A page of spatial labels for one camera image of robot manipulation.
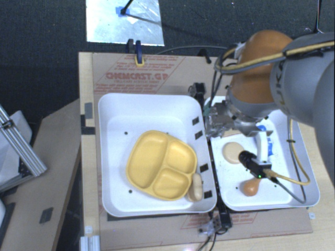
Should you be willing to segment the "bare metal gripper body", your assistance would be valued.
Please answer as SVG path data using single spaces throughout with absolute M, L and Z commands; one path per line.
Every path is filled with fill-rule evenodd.
M 207 138 L 223 136 L 226 131 L 236 130 L 244 136 L 256 136 L 261 130 L 257 123 L 262 118 L 249 117 L 238 110 L 229 100 L 205 105 L 205 134 Z

